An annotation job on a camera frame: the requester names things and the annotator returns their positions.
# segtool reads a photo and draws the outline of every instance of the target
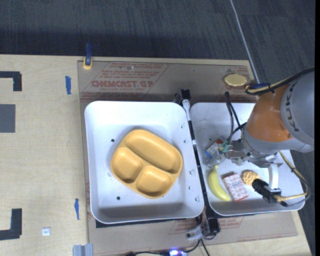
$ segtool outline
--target black cable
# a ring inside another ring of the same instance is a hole
[[[291,76],[291,77],[283,80],[282,82],[278,83],[277,85],[275,85],[275,86],[273,86],[273,87],[270,87],[270,85],[269,85],[269,86],[266,86],[266,87],[265,87],[266,89],[261,90],[261,91],[257,91],[257,92],[249,92],[248,90],[250,89],[250,86],[248,86],[248,87],[245,89],[244,92],[245,92],[246,94],[249,94],[249,95],[262,95],[262,94],[268,93],[268,92],[270,92],[270,91],[272,92],[273,90],[275,90],[275,89],[277,89],[277,88],[279,88],[279,87],[281,87],[281,86],[284,86],[284,85],[292,82],[293,80],[299,78],[300,76],[302,76],[302,75],[304,75],[304,74],[307,74],[307,73],[309,73],[309,72],[312,72],[312,71],[314,71],[314,70],[315,70],[315,67],[314,67],[314,66],[313,66],[313,67],[310,67],[310,68],[308,68],[308,69],[306,69],[306,70],[303,70],[303,71],[301,71],[301,72],[299,72],[299,73],[297,73],[297,74],[294,74],[293,76]]]
[[[138,254],[165,255],[164,253],[161,253],[161,252],[152,252],[152,251],[139,251],[139,252],[134,253],[134,255],[138,255]]]
[[[231,141],[231,138],[233,135],[235,135],[235,133],[239,130],[241,130],[243,127],[245,127],[245,125],[247,124],[247,122],[241,124],[240,126],[238,126],[231,134],[230,136],[228,137],[227,141],[230,142]]]
[[[236,121],[236,123],[238,124],[238,127],[239,127],[239,126],[240,126],[240,122],[239,122],[237,113],[236,113],[234,107],[232,106],[231,102],[229,102],[229,104],[230,104],[231,110],[232,110],[232,112],[233,112],[233,114],[234,114],[235,121]]]
[[[189,250],[185,250],[184,252],[187,254],[191,253],[192,251],[194,251],[198,247],[199,243],[200,243],[200,240],[198,240],[198,242],[196,243],[196,245],[193,248],[191,248]]]
[[[229,95],[229,92],[225,92],[224,93],[224,96],[225,96],[225,104],[226,104],[226,107],[228,109],[228,112],[229,112],[229,115],[230,115],[230,122],[231,122],[231,130],[230,130],[230,136],[232,136],[232,132],[234,130],[234,117],[233,117],[233,114],[232,114],[232,110],[231,110],[231,107],[229,105],[229,102],[230,102],[230,95]]]
[[[212,240],[216,237],[216,235],[211,236],[210,238],[208,238],[207,236],[204,236],[203,239],[205,240]]]
[[[203,248],[204,248],[204,250],[205,250],[205,252],[206,252],[206,255],[210,256],[210,254],[209,254],[209,252],[208,252],[208,250],[207,250],[207,248],[206,248],[206,246],[205,246],[204,241],[203,241],[202,239],[200,239],[200,241],[201,241],[202,246],[203,246]]]

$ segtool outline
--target wooden table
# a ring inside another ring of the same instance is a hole
[[[89,242],[77,56],[0,55],[0,71],[19,71],[22,91],[0,78],[0,104],[15,105],[15,132],[0,132],[0,230],[22,209],[22,235],[0,240],[0,255],[72,255]],[[110,58],[97,57],[107,61]],[[112,58],[133,61],[132,58]],[[71,94],[65,76],[71,78]],[[75,198],[80,202],[77,220]],[[298,236],[208,246],[211,255],[311,255],[297,212]],[[50,227],[51,235],[42,235]],[[205,255],[197,248],[191,255]]]

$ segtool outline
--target white tray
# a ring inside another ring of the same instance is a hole
[[[234,103],[233,107],[237,113],[239,122],[241,124],[248,121],[248,118],[254,107],[254,103]],[[260,194],[248,185],[245,187],[249,193],[249,197],[237,201],[221,201],[211,192],[208,185],[208,176],[210,169],[207,169],[204,163],[204,152],[212,145],[218,138],[226,139],[230,134],[231,123],[230,116],[225,103],[196,103],[191,107],[190,118],[194,129],[194,136],[197,143],[197,149],[200,158],[200,165],[204,176],[205,187],[207,190],[208,200],[211,208],[222,216],[237,216],[250,215],[269,212],[282,212],[299,210],[304,206],[304,202],[298,203],[292,207],[284,207],[279,203],[268,203]],[[241,136],[241,132],[237,132],[232,140],[237,140]],[[288,160],[293,163],[292,156],[289,150],[282,151]],[[293,174],[287,164],[283,161],[280,154],[277,154],[275,163],[283,163],[278,168],[278,188],[282,190],[283,196],[291,196],[303,193],[303,189],[299,179]],[[231,160],[226,159],[218,166],[217,172],[220,184],[225,188],[221,176],[234,172],[241,174],[244,170],[252,170],[259,174],[259,176],[269,181],[269,173],[267,168],[259,168],[256,165],[246,162],[244,165],[237,166]],[[301,198],[292,199],[288,201],[289,204],[300,201]]]
[[[105,224],[193,218],[204,209],[192,140],[184,109],[172,102],[95,101],[84,112],[90,176],[90,206]],[[145,129],[175,146],[183,167],[170,191],[146,198],[113,175],[110,161],[123,137]]]

